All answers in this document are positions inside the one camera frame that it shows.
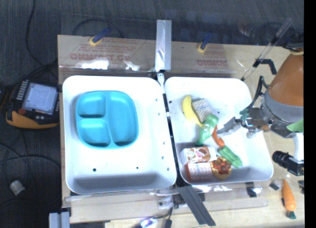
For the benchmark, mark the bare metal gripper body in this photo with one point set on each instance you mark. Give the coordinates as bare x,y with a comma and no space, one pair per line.
256,120

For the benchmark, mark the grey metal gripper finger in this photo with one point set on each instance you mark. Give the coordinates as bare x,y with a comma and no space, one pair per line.
232,123
228,131

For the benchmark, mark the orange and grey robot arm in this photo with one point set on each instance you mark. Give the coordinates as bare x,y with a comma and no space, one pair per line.
287,84

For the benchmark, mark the small orange carrot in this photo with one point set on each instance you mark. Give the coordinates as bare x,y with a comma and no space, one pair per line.
218,140

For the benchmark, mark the green plastic bottle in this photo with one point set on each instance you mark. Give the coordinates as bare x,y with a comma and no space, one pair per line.
207,129

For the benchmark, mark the green toy vegetable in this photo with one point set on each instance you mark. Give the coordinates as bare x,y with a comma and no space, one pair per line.
230,157

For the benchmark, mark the white plastic tray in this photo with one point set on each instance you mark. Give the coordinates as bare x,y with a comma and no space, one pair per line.
237,93
118,167

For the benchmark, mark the toy pizza slice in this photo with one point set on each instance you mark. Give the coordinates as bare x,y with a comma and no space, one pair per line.
221,168

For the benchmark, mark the white carton with orange print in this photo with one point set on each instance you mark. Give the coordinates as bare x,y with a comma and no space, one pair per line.
195,154

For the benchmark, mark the yellow banana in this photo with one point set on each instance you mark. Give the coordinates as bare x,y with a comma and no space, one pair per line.
187,108

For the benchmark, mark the orange and white can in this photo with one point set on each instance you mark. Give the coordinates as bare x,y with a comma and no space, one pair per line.
198,171

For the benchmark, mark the orange carrot with green top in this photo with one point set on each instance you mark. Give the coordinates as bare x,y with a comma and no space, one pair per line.
288,197

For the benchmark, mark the blue divided plate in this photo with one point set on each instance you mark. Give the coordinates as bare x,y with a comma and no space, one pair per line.
123,116

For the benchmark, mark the small grey metal cylinder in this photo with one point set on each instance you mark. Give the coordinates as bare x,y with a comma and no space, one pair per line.
17,187

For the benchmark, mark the black cylinder on white bracket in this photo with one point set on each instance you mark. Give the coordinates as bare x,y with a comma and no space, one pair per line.
284,160

